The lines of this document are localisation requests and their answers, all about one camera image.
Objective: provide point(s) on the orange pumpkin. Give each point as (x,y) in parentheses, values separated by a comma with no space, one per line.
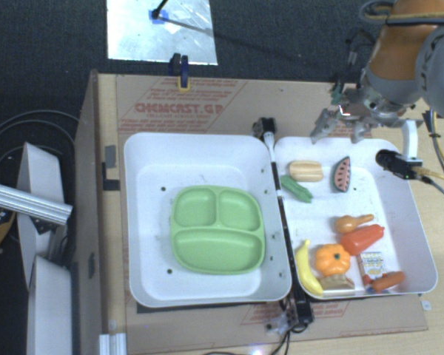
(333,259)

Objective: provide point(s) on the tan bread roll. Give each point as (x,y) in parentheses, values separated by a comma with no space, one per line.
(305,171)

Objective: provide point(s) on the watermelon slice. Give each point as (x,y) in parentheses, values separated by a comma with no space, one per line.
(341,176)

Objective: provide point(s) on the orange pear-shaped squash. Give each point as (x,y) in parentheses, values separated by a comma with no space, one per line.
(349,223)

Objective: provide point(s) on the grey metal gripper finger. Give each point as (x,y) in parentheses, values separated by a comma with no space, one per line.
(359,131)
(321,126)

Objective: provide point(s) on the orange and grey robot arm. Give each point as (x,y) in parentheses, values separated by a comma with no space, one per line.
(399,50)

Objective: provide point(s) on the green pea pod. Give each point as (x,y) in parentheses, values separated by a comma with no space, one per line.
(296,189)

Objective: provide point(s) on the green divided plate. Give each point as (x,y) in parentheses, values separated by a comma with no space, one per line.
(217,229)

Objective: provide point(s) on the thin black and white rod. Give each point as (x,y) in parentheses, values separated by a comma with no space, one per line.
(281,205)

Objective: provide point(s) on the white plastic tray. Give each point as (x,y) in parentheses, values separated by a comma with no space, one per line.
(392,198)
(148,213)

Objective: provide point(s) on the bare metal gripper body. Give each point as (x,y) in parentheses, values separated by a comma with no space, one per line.
(368,106)

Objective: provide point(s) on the brown cardboard board red print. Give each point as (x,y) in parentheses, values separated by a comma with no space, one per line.
(192,102)

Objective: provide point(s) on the tan cracker wedge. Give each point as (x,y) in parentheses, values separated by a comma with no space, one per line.
(336,283)

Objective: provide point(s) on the yellow banana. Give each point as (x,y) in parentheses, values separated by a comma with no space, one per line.
(307,268)

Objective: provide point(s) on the black cylinder on white bracket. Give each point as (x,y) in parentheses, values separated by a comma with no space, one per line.
(399,157)

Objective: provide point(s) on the orange-red sausage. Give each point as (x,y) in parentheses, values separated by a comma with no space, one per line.
(388,281)

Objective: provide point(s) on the small white and yellow carton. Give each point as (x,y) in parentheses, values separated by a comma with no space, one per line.
(371,266)

